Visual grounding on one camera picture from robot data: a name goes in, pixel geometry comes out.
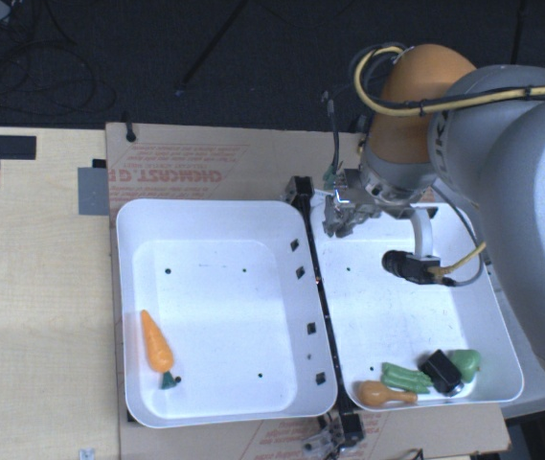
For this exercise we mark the white plastic tray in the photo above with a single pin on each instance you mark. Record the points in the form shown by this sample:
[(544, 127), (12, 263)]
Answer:
[(224, 319), (396, 319)]

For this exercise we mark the thin black rod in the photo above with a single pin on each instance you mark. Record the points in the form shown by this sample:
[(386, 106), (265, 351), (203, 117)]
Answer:
[(325, 305)]

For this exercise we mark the black box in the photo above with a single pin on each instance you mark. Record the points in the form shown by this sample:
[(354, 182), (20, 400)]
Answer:
[(440, 371)]

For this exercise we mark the green toy beans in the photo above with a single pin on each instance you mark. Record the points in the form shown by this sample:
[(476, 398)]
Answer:
[(402, 377)]

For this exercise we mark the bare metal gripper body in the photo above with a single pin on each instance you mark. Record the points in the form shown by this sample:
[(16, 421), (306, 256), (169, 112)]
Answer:
[(383, 197)]

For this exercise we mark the orange toy chicken drumstick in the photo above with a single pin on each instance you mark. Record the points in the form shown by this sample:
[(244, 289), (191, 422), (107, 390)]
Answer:
[(375, 393)]

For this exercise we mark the brown cardboard board, red print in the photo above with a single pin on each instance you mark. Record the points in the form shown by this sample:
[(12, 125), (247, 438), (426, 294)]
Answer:
[(195, 170)]

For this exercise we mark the orange carrot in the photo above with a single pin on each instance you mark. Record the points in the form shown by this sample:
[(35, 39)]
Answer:
[(156, 343)]

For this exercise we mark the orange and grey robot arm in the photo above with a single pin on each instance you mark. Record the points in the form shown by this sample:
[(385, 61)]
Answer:
[(502, 170)]

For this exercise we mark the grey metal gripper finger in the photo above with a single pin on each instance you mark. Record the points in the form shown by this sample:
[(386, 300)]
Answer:
[(333, 218), (359, 218)]

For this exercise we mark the green toy pepper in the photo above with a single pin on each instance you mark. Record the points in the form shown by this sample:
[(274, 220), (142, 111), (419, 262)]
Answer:
[(467, 362)]

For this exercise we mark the black cylinder on white bracket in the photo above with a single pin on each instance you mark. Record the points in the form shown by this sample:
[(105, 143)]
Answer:
[(408, 265)]

